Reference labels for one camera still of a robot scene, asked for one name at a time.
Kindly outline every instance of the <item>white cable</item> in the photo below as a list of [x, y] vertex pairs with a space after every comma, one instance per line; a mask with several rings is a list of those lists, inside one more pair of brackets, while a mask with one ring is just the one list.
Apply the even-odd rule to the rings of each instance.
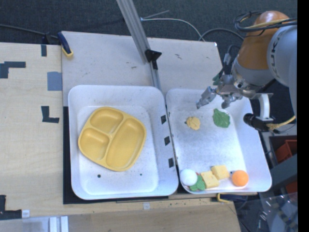
[[141, 18], [140, 19], [141, 21], [158, 21], [158, 20], [169, 20], [169, 21], [181, 21], [181, 22], [184, 22], [186, 24], [188, 24], [189, 26], [191, 26], [196, 32], [197, 34], [199, 35], [199, 37], [205, 41], [202, 37], [202, 35], [199, 33], [199, 31], [196, 29], [196, 27], [194, 27], [191, 23], [187, 22], [187, 21], [184, 21], [184, 20], [181, 20], [181, 19], [175, 19], [175, 18], [152, 18], [152, 19], [143, 19]]

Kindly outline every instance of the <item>round yellow toy food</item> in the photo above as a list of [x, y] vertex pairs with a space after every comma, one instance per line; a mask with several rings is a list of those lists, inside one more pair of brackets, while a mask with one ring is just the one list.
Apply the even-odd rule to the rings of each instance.
[[249, 181], [248, 174], [243, 170], [237, 170], [232, 174], [232, 182], [237, 187], [244, 187]]

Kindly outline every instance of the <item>light wood surface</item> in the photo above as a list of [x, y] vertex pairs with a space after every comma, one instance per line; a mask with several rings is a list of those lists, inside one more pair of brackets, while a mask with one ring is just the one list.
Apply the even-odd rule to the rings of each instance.
[[[74, 215], [70, 219], [77, 228], [83, 219], [91, 221], [93, 230], [72, 231], [138, 231], [135, 226], [140, 231], [239, 231], [233, 204], [208, 196], [64, 205], [62, 92], [47, 89], [47, 73], [62, 71], [61, 48], [48, 45], [42, 57], [40, 45], [0, 43], [0, 63], [5, 61], [26, 62], [26, 68], [10, 68], [9, 77], [0, 78], [0, 194], [6, 195], [6, 210], [29, 210], [31, 217]], [[49, 106], [59, 123], [42, 122], [41, 106]]]

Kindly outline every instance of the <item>white ball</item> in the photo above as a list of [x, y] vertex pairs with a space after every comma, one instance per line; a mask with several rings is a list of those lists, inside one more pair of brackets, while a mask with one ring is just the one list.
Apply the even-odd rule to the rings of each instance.
[[197, 182], [197, 174], [192, 169], [184, 169], [180, 172], [180, 181], [185, 186], [193, 186]]

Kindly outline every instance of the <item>white tray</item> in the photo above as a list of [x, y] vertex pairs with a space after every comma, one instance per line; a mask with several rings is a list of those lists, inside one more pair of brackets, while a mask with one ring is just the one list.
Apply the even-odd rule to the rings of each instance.
[[[68, 95], [70, 122], [71, 185], [85, 200], [168, 196], [179, 180], [173, 147], [166, 145], [169, 124], [165, 100], [155, 87], [79, 85]], [[106, 169], [78, 148], [79, 134], [99, 107], [120, 109], [139, 119], [147, 130], [145, 145], [135, 164], [124, 172]]]
[[[171, 89], [166, 102], [171, 133], [179, 171], [192, 169], [198, 173], [209, 171], [213, 165], [225, 165], [229, 171], [245, 170], [249, 183], [236, 187], [229, 178], [220, 180], [216, 188], [191, 191], [192, 194], [222, 192], [263, 192], [271, 187], [271, 175], [258, 131], [243, 122], [246, 113], [252, 113], [250, 101], [243, 98], [231, 103], [225, 111], [230, 115], [228, 128], [217, 127], [212, 119], [215, 108], [221, 110], [223, 102], [217, 96], [200, 109], [196, 101], [204, 90]], [[185, 121], [190, 116], [200, 119], [199, 130], [189, 128]]]

